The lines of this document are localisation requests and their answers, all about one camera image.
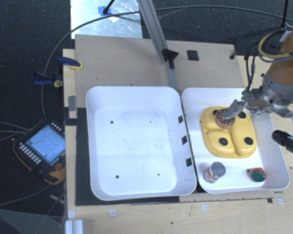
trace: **white plastic tray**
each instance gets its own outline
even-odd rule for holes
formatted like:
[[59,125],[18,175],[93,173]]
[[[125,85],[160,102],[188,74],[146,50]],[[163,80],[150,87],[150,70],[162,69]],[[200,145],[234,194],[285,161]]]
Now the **white plastic tray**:
[[94,87],[86,95],[91,188],[101,200],[187,195],[197,186],[179,94]]
[[[257,139],[257,149],[249,158],[229,159],[212,155],[205,147],[200,119],[202,112],[211,106],[230,106],[234,99],[241,98],[242,89],[188,88],[182,93],[190,142],[195,159],[198,180],[208,193],[284,189],[290,182],[279,145],[272,140],[274,131],[270,115],[264,114],[252,119]],[[204,180],[203,172],[213,162],[219,161],[226,167],[226,173],[214,184]],[[247,169],[262,167],[267,173],[264,182],[253,182]]]

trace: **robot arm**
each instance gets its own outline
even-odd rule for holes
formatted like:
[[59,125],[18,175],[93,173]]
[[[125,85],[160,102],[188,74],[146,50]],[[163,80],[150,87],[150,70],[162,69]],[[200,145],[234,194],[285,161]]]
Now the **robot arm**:
[[[272,59],[269,61],[272,65],[263,75],[262,86],[250,91],[247,89],[242,101],[235,100],[228,108],[224,115],[225,119],[233,118],[247,108],[253,115],[274,112],[281,117],[290,117],[293,121],[293,112],[288,109],[288,106],[293,104],[293,31],[284,41],[277,55],[269,55],[262,50],[263,44],[272,34],[264,37],[258,45],[261,59],[265,61],[267,61],[265,58]],[[273,139],[281,145],[290,145],[287,148],[293,152],[293,135],[280,132],[275,131]]]

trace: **black clamp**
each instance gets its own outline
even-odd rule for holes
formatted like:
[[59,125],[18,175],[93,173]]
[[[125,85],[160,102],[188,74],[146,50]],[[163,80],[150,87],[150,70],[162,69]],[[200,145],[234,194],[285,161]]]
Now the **black clamp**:
[[163,54],[164,60],[169,62],[169,68],[175,69],[174,59],[177,57],[177,55],[179,55],[179,53],[169,49],[163,49],[162,54]]

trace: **yellow plastic toy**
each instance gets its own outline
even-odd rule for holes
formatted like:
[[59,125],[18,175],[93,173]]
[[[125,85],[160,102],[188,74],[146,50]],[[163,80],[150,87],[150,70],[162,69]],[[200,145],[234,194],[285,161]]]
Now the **yellow plastic toy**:
[[207,149],[217,157],[246,158],[256,150],[256,135],[250,116],[246,112],[235,117],[234,124],[227,128],[215,122],[217,110],[225,107],[209,107],[201,116],[201,127]]

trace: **blue clamp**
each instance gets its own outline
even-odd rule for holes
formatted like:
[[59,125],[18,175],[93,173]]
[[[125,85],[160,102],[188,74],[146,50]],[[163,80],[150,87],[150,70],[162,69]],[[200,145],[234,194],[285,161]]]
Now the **blue clamp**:
[[58,64],[69,65],[71,69],[82,69],[83,63],[67,57],[58,57]]
[[54,82],[57,80],[63,80],[63,76],[61,75],[46,75],[44,73],[39,73],[36,71],[34,71],[34,73],[32,73],[30,77],[33,84],[36,85],[54,84]]

